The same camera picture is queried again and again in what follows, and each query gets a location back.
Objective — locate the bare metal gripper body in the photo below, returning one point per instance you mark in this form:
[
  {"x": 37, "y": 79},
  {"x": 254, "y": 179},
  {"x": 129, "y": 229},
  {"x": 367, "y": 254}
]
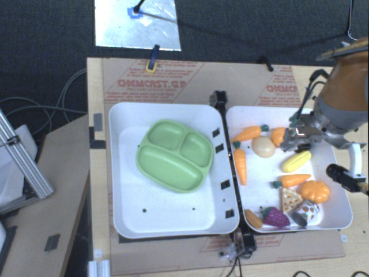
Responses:
[{"x": 310, "y": 131}]

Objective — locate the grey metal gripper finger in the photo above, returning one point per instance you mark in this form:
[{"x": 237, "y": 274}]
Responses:
[
  {"x": 304, "y": 147},
  {"x": 288, "y": 141}
]

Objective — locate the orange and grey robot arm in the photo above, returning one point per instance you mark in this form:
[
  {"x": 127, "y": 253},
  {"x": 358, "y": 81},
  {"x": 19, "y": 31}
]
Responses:
[{"x": 344, "y": 88}]

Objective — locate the small orange toy fruit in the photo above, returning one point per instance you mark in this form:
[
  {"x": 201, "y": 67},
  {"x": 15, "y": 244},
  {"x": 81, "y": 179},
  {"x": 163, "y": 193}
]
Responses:
[{"x": 277, "y": 136}]

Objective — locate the yellow corn cob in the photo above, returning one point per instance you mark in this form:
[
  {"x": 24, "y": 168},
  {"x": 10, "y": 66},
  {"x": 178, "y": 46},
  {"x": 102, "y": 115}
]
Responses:
[{"x": 297, "y": 161}]

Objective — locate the beige egg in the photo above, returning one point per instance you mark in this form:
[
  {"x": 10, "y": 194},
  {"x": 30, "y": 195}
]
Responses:
[{"x": 263, "y": 147}]

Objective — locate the orange carrot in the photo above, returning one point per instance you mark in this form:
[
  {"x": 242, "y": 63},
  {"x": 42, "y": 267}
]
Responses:
[
  {"x": 295, "y": 180},
  {"x": 248, "y": 134},
  {"x": 240, "y": 166}
]

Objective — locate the white plastic tray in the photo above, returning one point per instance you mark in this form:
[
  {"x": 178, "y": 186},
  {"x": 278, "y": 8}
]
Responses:
[
  {"x": 161, "y": 212},
  {"x": 262, "y": 172}
]

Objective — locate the orange pumpkin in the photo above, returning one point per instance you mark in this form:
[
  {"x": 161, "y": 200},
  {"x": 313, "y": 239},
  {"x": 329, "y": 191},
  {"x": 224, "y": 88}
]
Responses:
[{"x": 315, "y": 191}]

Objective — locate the pizza slice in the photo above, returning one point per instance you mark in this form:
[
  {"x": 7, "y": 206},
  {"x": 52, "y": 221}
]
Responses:
[{"x": 289, "y": 199}]

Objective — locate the thin black rod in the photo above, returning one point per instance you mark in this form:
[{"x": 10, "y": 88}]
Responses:
[{"x": 232, "y": 166}]

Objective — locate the small can with orange print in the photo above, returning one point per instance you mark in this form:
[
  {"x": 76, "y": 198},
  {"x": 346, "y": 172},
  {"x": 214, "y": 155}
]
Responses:
[{"x": 307, "y": 211}]

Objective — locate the purple grapes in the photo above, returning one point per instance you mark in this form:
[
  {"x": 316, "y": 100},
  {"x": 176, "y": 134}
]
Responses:
[{"x": 276, "y": 218}]

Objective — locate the orange corn cob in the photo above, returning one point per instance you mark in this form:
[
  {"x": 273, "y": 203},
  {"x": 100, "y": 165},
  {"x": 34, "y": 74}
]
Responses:
[{"x": 253, "y": 219}]

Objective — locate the green divided plate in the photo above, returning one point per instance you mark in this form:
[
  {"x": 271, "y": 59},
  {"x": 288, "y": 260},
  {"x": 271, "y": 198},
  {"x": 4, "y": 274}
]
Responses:
[{"x": 173, "y": 160}]

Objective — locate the brown cardboard board, red print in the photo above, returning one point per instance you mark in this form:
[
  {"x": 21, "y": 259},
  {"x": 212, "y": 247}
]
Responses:
[{"x": 178, "y": 79}]

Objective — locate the black cylinder on white bracket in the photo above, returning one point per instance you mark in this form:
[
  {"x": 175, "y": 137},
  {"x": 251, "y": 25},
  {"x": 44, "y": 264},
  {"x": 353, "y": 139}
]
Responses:
[{"x": 343, "y": 176}]

